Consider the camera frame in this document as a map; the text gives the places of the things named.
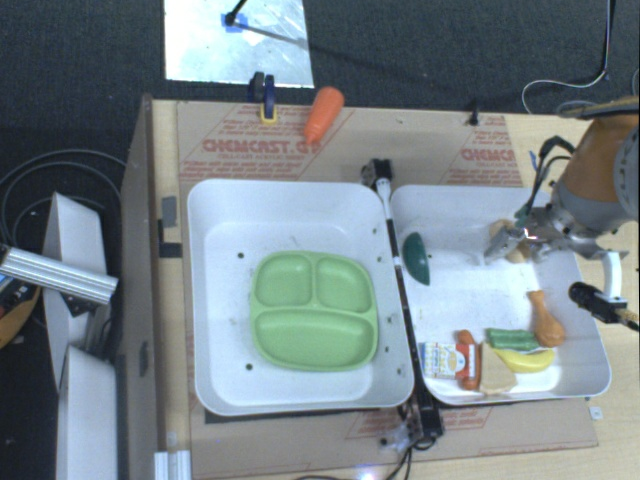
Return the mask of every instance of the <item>bread slice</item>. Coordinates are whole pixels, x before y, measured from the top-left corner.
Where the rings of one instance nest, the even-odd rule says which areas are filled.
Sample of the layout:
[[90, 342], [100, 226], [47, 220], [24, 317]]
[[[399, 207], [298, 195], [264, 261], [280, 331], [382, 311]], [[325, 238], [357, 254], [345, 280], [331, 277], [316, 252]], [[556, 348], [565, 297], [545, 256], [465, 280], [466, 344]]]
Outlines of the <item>bread slice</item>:
[[482, 342], [481, 349], [480, 391], [485, 395], [509, 391], [518, 383], [515, 374], [487, 342]]

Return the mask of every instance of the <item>green vegetable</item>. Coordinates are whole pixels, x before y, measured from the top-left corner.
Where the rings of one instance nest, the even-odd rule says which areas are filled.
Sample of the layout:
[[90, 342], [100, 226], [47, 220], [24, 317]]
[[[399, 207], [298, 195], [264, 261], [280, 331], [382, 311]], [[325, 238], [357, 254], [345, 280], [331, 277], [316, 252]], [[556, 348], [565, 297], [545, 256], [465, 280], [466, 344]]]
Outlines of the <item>green vegetable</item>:
[[404, 264], [416, 281], [429, 286], [429, 262], [427, 261], [427, 251], [419, 233], [411, 233], [402, 246], [402, 259]]
[[491, 328], [486, 332], [493, 348], [528, 352], [540, 347], [535, 335], [529, 331]]

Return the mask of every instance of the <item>orange carrot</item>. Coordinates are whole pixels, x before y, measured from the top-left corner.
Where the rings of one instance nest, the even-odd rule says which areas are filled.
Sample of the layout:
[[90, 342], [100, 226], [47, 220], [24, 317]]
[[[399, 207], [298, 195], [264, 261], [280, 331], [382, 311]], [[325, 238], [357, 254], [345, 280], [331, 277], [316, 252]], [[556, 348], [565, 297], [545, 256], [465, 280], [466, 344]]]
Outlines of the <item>orange carrot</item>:
[[344, 96], [335, 87], [323, 87], [318, 91], [311, 107], [304, 136], [307, 144], [320, 140], [335, 121], [344, 106]]

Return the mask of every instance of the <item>toy banana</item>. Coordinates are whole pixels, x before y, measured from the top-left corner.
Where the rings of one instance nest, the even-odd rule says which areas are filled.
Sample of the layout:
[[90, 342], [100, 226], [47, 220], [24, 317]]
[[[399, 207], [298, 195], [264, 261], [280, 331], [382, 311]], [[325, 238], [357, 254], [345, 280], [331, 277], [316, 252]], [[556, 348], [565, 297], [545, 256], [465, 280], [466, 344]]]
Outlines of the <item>toy banana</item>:
[[494, 351], [514, 373], [541, 372], [549, 367], [556, 356], [550, 348], [530, 354], [522, 354], [515, 350], [494, 349]]

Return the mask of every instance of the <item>green plate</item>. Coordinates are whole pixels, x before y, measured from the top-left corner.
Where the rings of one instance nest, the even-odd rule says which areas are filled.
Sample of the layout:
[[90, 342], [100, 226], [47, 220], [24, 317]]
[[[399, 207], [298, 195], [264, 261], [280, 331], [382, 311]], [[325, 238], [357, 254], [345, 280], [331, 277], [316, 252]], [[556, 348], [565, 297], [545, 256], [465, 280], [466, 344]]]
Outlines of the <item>green plate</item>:
[[286, 368], [343, 371], [366, 364], [378, 345], [369, 273], [332, 254], [267, 256], [253, 276], [251, 333], [262, 356]]

